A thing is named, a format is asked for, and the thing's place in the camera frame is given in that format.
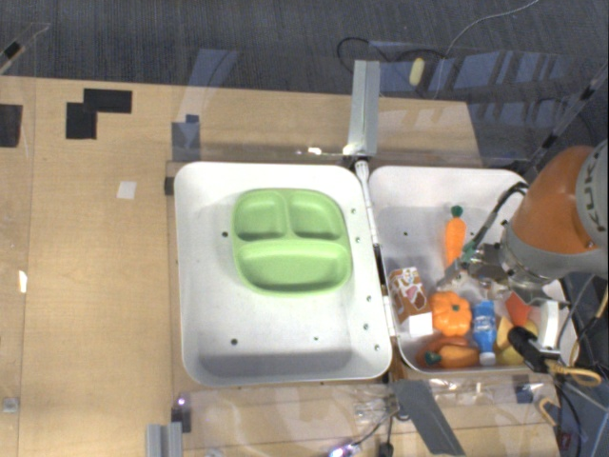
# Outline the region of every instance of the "blue bottle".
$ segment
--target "blue bottle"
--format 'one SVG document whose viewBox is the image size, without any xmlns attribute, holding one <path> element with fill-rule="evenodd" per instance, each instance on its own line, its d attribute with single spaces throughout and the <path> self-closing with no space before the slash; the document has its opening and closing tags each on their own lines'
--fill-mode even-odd
<svg viewBox="0 0 609 457">
<path fill-rule="evenodd" d="M 482 366 L 494 366 L 496 362 L 493 344 L 497 339 L 495 324 L 495 305 L 485 300 L 474 306 L 472 310 L 474 322 L 474 341 L 480 348 L 480 363 Z"/>
</svg>

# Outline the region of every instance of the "white sticker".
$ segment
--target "white sticker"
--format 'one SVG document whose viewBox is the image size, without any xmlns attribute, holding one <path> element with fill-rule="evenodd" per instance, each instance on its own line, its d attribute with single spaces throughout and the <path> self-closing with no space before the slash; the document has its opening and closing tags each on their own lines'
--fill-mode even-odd
<svg viewBox="0 0 609 457">
<path fill-rule="evenodd" d="M 121 181 L 118 186 L 116 197 L 122 200 L 132 200 L 135 198 L 135 189 L 137 188 L 136 181 Z"/>
</svg>

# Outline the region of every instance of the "green plate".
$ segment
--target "green plate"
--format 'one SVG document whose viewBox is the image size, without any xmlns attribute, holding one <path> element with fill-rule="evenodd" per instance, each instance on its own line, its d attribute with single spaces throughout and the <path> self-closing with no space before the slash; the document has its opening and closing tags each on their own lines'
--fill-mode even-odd
<svg viewBox="0 0 609 457">
<path fill-rule="evenodd" d="M 232 212 L 241 280 L 270 294 L 330 292 L 351 276 L 344 218 L 329 196 L 308 189 L 255 189 Z"/>
</svg>

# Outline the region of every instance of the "white cable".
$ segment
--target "white cable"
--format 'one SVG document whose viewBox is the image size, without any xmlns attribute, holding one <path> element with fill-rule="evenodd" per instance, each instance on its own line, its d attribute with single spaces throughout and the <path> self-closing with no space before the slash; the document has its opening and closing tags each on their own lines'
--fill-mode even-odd
<svg viewBox="0 0 609 457">
<path fill-rule="evenodd" d="M 526 5 L 523 5 L 522 7 L 518 7 L 517 9 L 503 11 L 501 13 L 494 13 L 491 15 L 486 15 L 485 17 L 481 17 L 478 20 L 475 20 L 471 24 L 467 25 L 465 28 L 463 28 L 463 30 L 461 32 L 459 32 L 457 34 L 457 36 L 450 42 L 450 44 L 448 45 L 448 48 L 446 48 L 446 52 L 444 53 L 444 58 L 440 62 L 440 69 L 438 71 L 438 88 L 436 89 L 436 92 L 434 93 L 433 100 L 438 98 L 438 93 L 440 93 L 440 87 L 442 84 L 442 70 L 444 68 L 444 62 L 448 59 L 448 55 L 450 54 L 450 51 L 453 49 L 453 47 L 455 46 L 457 41 L 459 39 L 461 39 L 468 30 L 470 30 L 474 26 L 477 26 L 479 23 L 484 22 L 486 20 L 496 19 L 499 17 L 507 17 L 508 15 L 513 15 L 514 13 L 518 13 L 519 11 L 529 9 L 530 7 L 533 7 L 534 5 L 538 4 L 540 1 L 541 0 L 533 0 L 532 2 L 529 2 Z"/>
</svg>

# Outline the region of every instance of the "sink basin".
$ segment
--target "sink basin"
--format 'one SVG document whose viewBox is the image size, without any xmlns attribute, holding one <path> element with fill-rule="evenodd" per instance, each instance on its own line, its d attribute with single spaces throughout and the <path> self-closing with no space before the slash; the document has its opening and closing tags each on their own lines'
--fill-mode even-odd
<svg viewBox="0 0 609 457">
<path fill-rule="evenodd" d="M 318 294 L 351 276 L 344 218 L 327 195 L 257 189 L 232 213 L 233 259 L 242 282 L 267 294 Z"/>
</svg>

